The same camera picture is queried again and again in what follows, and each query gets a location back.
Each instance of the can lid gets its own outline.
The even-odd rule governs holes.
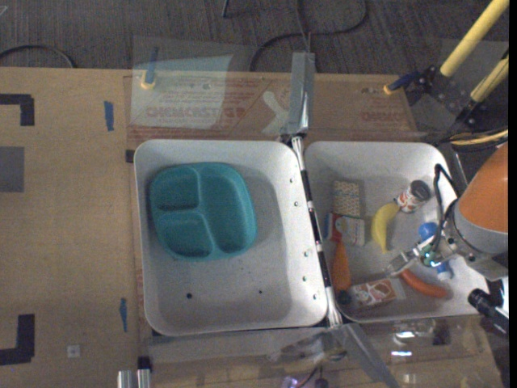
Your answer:
[[[420,179],[416,179],[411,183],[410,190],[411,194],[413,194],[419,200],[425,201],[431,198],[431,190],[427,184]]]

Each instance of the wooden surface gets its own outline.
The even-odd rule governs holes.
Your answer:
[[[117,372],[135,369],[145,353],[145,338],[139,336],[132,167],[124,159],[123,81],[130,75],[126,70],[0,69],[0,93],[30,94],[36,102],[32,127],[19,125],[19,107],[0,106],[0,146],[23,147],[25,160],[23,192],[0,192],[0,349],[15,346],[19,314],[36,316],[36,355],[29,364],[0,366],[2,388],[111,387]],[[114,107],[112,131],[105,101]],[[119,312],[122,298],[127,332]],[[427,350],[413,362],[389,366],[402,382],[407,374],[422,375],[420,386],[429,386],[435,377],[429,368],[437,365],[444,383],[450,383],[440,386],[458,386],[462,373],[472,368],[482,381],[500,386],[485,334],[476,323],[463,329],[448,356]],[[390,337],[389,332],[372,335],[387,361]],[[69,345],[79,345],[79,358],[67,358]],[[266,365],[173,363],[157,366],[153,378],[164,388],[277,387],[285,374],[307,372],[307,364]],[[329,373],[331,386],[381,386],[369,384],[349,360],[331,365]]]

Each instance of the carrot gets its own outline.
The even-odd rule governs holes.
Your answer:
[[[426,283],[425,281],[419,279],[411,270],[408,268],[406,270],[403,270],[400,273],[400,277],[404,279],[404,282],[408,284],[408,286],[412,287],[413,289],[417,290],[420,293],[423,293],[427,296],[432,297],[446,297],[447,296],[447,290],[436,285],[430,285],[429,283]]]
[[[338,242],[332,263],[332,286],[336,294],[347,290],[352,285],[350,269],[348,267],[347,249],[342,242]]]

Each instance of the yellow banana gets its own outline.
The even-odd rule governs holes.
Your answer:
[[[391,202],[380,207],[372,219],[372,238],[380,246],[383,253],[386,253],[386,235],[388,224],[395,218],[399,210],[397,203]]]

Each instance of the gray square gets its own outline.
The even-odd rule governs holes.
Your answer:
[[[0,192],[23,192],[25,150],[0,146]]]

